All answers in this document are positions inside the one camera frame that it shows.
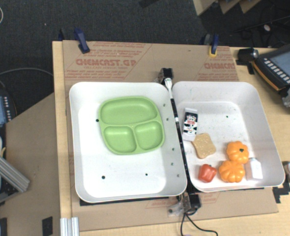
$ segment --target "white tray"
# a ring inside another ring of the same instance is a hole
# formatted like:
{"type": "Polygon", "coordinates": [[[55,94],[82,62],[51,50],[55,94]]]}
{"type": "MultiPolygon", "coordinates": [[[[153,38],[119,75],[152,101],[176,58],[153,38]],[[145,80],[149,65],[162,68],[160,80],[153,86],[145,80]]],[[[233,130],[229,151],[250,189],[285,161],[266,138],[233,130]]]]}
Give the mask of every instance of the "white tray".
{"type": "Polygon", "coordinates": [[[200,191],[213,192],[281,185],[285,172],[272,138],[257,90],[244,82],[178,82],[173,87],[180,123],[184,108],[198,111],[198,134],[208,133],[216,152],[205,159],[197,157],[195,148],[184,141],[185,153],[192,184],[200,191]],[[218,169],[228,160],[229,142],[241,141],[248,146],[249,157],[256,157],[262,166],[263,179],[227,183],[219,173],[212,182],[198,180],[199,168],[210,164],[218,169]]]}
{"type": "Polygon", "coordinates": [[[172,106],[158,83],[79,82],[70,92],[75,187],[89,203],[177,196],[187,185],[172,106]],[[157,106],[165,131],[163,145],[151,152],[117,155],[105,145],[98,119],[102,102],[145,96],[157,106]]]}

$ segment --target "blue clamp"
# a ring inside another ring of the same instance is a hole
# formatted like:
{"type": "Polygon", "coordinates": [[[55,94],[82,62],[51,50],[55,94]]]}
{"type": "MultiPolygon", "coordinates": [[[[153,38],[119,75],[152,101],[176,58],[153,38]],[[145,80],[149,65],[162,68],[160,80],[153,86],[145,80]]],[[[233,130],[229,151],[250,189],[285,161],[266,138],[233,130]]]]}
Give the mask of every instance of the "blue clamp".
{"type": "Polygon", "coordinates": [[[217,56],[218,42],[219,42],[219,35],[214,34],[212,45],[209,48],[209,56],[212,58],[217,56]]]}
{"type": "Polygon", "coordinates": [[[74,29],[74,38],[75,38],[75,40],[78,40],[80,42],[78,47],[81,49],[83,54],[90,52],[90,49],[89,49],[89,47],[86,43],[86,40],[85,40],[84,33],[80,28],[74,29]]]}

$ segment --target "white bottle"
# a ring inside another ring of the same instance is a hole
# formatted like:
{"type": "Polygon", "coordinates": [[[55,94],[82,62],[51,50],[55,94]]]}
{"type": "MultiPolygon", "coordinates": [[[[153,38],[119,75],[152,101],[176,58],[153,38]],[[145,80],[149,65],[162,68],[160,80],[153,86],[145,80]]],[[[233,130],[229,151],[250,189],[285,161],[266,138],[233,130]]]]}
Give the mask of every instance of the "white bottle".
{"type": "Polygon", "coordinates": [[[250,157],[244,168],[247,180],[263,179],[261,163],[255,157],[250,157]]]}

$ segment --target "wooden table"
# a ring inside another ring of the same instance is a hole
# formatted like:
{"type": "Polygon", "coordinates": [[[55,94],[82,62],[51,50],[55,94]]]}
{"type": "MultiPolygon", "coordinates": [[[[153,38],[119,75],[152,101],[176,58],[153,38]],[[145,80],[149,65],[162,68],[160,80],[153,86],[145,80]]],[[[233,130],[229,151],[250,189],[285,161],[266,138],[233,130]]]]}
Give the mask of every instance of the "wooden table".
{"type": "MultiPolygon", "coordinates": [[[[259,53],[269,49],[259,49],[259,53]]],[[[238,48],[231,48],[234,58],[238,48]]],[[[63,45],[53,42],[53,65],[55,78],[55,101],[58,142],[58,172],[61,218],[72,217],[70,176],[67,143],[67,120],[65,115],[65,90],[63,73],[63,45]]],[[[250,75],[245,66],[236,66],[240,81],[252,84],[259,92],[262,105],[273,135],[277,150],[282,161],[290,161],[290,108],[286,108],[280,96],[274,92],[259,76],[250,75]]],[[[231,235],[290,235],[290,194],[281,196],[278,213],[242,216],[233,218],[211,219],[197,221],[201,228],[211,229],[220,236],[231,235]]],[[[184,222],[184,234],[211,235],[201,232],[190,223],[184,222]]],[[[136,226],[129,228],[97,230],[81,232],[81,236],[147,236],[147,235],[180,235],[179,223],[158,224],[150,226],[136,226]]]]}

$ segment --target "toy food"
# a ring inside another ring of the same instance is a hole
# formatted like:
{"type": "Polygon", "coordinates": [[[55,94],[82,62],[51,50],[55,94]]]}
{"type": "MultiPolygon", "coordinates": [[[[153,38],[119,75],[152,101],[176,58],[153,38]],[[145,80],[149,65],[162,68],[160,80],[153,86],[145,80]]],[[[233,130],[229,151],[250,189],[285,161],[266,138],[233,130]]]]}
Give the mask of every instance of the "toy food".
{"type": "Polygon", "coordinates": [[[207,133],[196,135],[192,144],[195,147],[198,158],[200,159],[204,159],[216,152],[216,147],[207,133]]]}
{"type": "Polygon", "coordinates": [[[209,183],[213,180],[216,174],[217,174],[216,168],[208,164],[203,164],[202,166],[200,166],[198,179],[203,182],[209,183]]]}
{"type": "Polygon", "coordinates": [[[249,160],[248,147],[240,141],[228,143],[226,153],[231,161],[245,164],[249,160]]]}
{"type": "Polygon", "coordinates": [[[239,183],[245,175],[245,170],[241,163],[237,161],[224,161],[218,168],[218,172],[223,181],[229,183],[239,183]]]}

